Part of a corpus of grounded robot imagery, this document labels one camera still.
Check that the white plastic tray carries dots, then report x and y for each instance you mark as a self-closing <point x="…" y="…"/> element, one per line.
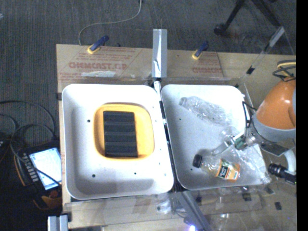
<point x="192" y="133"/>
<point x="79" y="153"/>

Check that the black ribbed block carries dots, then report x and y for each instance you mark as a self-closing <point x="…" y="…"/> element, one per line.
<point x="120" y="133"/>

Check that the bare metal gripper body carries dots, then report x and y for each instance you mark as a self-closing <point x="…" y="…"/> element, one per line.
<point x="250" y="139"/>

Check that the black cylinder on white bracket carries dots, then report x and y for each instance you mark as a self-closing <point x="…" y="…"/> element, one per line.
<point x="284" y="171"/>

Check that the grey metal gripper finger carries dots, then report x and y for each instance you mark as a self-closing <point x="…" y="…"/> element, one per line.
<point x="222" y="148"/>
<point x="237" y="137"/>

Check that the orange label bottle, black cap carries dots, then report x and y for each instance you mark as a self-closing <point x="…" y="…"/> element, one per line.
<point x="226" y="171"/>

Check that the brown cardboard board, red print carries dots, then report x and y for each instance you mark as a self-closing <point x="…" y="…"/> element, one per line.
<point x="101" y="64"/>

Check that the crumpled clear plastic bottle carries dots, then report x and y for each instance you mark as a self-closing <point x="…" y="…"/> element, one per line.
<point x="250" y="160"/>

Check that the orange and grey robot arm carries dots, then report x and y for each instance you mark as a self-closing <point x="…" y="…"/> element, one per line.
<point x="274" y="107"/>

